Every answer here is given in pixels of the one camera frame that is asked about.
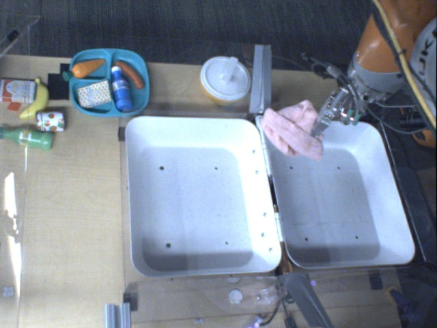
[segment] white tray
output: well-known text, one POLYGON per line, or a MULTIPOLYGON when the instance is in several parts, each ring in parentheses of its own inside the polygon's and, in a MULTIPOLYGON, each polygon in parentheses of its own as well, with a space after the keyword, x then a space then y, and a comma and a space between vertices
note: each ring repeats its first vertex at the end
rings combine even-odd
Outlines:
POLYGON ((335 122, 320 162, 267 143, 289 257, 304 268, 405 264, 414 242, 379 132, 335 122))
POLYGON ((259 132, 246 120, 126 127, 131 255, 143 275, 263 273, 281 259, 259 132))

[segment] blue plate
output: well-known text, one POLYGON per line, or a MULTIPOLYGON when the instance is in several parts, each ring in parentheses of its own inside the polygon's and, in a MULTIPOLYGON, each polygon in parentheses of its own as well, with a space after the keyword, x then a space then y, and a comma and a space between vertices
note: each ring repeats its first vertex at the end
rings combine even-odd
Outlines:
POLYGON ((121 49, 92 49, 84 50, 77 53, 70 63, 70 69, 76 63, 88 61, 90 59, 103 58, 105 63, 92 72, 88 77, 84 79, 78 79, 72 77, 69 80, 70 84, 70 97, 76 108, 82 113, 88 115, 94 115, 96 117, 130 117, 139 114, 147 104, 150 97, 150 82, 147 66, 144 59, 135 52, 121 49), (129 112, 122 112, 115 106, 114 100, 112 102, 105 103, 103 105, 93 108, 83 108, 79 104, 79 98, 77 90, 80 87, 91 85, 92 83, 98 83, 103 80, 109 81, 111 84, 111 67, 116 61, 123 61, 135 69, 140 77, 143 79, 144 87, 138 90, 132 83, 132 81, 126 77, 129 82, 130 97, 133 102, 133 110, 129 112))

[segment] toy green bottle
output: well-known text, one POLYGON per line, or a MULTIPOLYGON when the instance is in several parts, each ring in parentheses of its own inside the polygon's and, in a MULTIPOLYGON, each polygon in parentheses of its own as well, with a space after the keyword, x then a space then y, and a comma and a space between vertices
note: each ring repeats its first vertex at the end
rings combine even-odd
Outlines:
POLYGON ((53 142, 52 133, 41 133, 38 130, 31 131, 25 128, 16 128, 14 130, 0 128, 0 139, 5 138, 21 146, 42 150, 50 150, 53 142))

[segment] orange carrot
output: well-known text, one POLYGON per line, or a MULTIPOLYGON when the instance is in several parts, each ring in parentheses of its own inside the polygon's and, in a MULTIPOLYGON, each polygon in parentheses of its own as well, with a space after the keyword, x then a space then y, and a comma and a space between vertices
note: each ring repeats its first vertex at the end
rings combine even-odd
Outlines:
POLYGON ((101 65, 103 65, 104 62, 105 60, 103 58, 97 58, 76 63, 75 65, 73 65, 70 72, 62 73, 62 77, 66 81, 70 80, 70 78, 72 77, 76 77, 79 79, 85 78, 97 68, 99 68, 101 65))
POLYGON ((123 74, 129 77, 138 90, 141 90, 144 87, 143 79, 134 68, 123 61, 116 61, 114 65, 119 66, 122 69, 123 74))

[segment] yellow banana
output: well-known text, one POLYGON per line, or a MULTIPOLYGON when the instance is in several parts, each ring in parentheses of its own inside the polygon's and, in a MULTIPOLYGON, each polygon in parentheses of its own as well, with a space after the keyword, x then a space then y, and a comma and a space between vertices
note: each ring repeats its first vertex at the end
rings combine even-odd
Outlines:
POLYGON ((23 112, 20 114, 21 119, 35 119, 35 114, 38 111, 42 111, 46 108, 48 104, 48 89, 43 83, 41 83, 40 78, 35 79, 36 83, 36 95, 35 100, 32 102, 30 106, 28 106, 23 112))

